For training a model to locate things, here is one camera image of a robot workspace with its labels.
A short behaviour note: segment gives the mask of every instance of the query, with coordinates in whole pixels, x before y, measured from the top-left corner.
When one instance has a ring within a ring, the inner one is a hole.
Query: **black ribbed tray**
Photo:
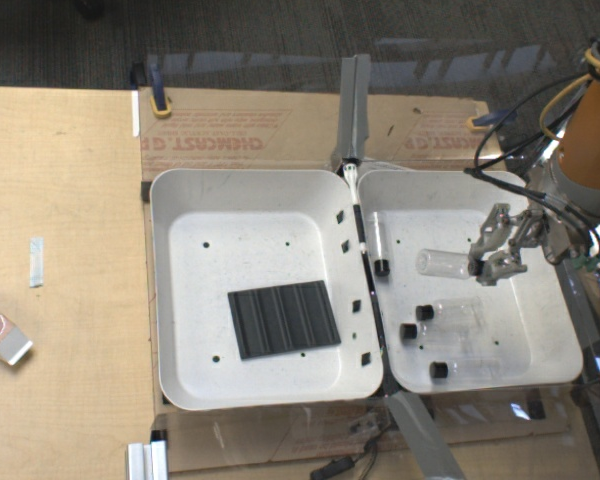
[[[324,281],[231,292],[229,304],[242,359],[340,343]]]

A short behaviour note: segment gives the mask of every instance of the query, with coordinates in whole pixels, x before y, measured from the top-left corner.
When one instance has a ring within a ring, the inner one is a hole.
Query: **yellow cable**
[[[596,59],[593,53],[591,53],[591,48],[588,48],[584,52],[584,58],[587,59],[587,62],[591,64],[594,68],[600,70],[600,59]]]
[[[573,91],[577,87],[580,87],[582,84],[588,82],[589,80],[592,80],[591,75],[584,75],[584,76],[581,76],[580,78],[577,78],[576,80],[571,82],[569,85],[567,85],[564,89],[562,89],[558,94],[556,94],[549,103],[547,103],[547,106],[544,107],[542,109],[542,112],[540,113],[540,129],[542,130],[542,133],[544,133],[547,137],[549,137],[552,140],[556,140],[556,141],[560,140],[560,138],[558,136],[556,136],[556,134],[553,133],[551,130],[549,130],[549,128],[547,128],[547,126],[544,124],[545,117],[547,117],[547,114],[556,105],[556,103],[558,103],[562,98],[564,98],[571,91]]]

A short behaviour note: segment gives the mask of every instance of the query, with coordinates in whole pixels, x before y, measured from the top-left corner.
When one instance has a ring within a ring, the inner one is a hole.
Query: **white plastic tray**
[[[495,175],[519,182],[509,173]],[[513,215],[526,207],[524,198],[460,172],[372,171],[361,177],[359,193],[364,214],[381,212],[387,230],[391,274],[376,278],[376,290],[392,371],[402,386],[431,393],[563,383],[579,375],[582,352],[555,269],[541,249],[523,249],[528,272],[495,287],[475,278],[422,276],[415,268],[423,248],[468,253],[495,203],[509,203]],[[402,343],[400,324],[416,322],[417,305],[467,297],[479,297],[484,308],[482,329],[469,336],[471,351],[453,335],[444,350],[424,339]],[[467,359],[497,362],[500,371],[465,375],[459,368],[442,381],[429,375],[433,361]]]
[[[156,178],[151,205],[159,375],[173,404],[207,410],[359,399],[378,389],[382,360],[340,178],[178,169]],[[227,294],[317,280],[326,283],[341,344],[241,360]],[[362,302],[356,313],[354,300]],[[366,353],[371,362],[363,366]]]

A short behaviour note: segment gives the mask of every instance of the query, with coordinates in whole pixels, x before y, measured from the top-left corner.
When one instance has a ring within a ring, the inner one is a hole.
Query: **wooden table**
[[[0,362],[0,479],[125,478],[153,421],[140,148],[128,92],[0,88],[0,309],[34,341]],[[44,237],[44,286],[29,240]],[[454,446],[470,478],[596,478],[581,415],[566,434]],[[323,460],[178,478],[302,478]],[[421,478],[408,451],[370,478]],[[342,480],[356,478],[345,474]]]

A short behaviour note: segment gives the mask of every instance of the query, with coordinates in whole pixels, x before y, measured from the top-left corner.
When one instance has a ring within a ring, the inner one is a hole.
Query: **blue clamp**
[[[487,131],[491,126],[500,122],[504,116],[511,112],[509,109],[496,110],[495,112],[491,112],[490,114],[486,114],[480,117],[470,117],[467,119],[466,125],[469,130],[472,132],[484,132]],[[518,117],[518,112],[513,111],[511,114],[505,119],[503,125],[513,123]]]
[[[158,119],[164,119],[171,115],[171,100],[164,93],[164,82],[157,64],[149,66],[151,73],[151,87],[153,95],[151,96],[151,109]]]

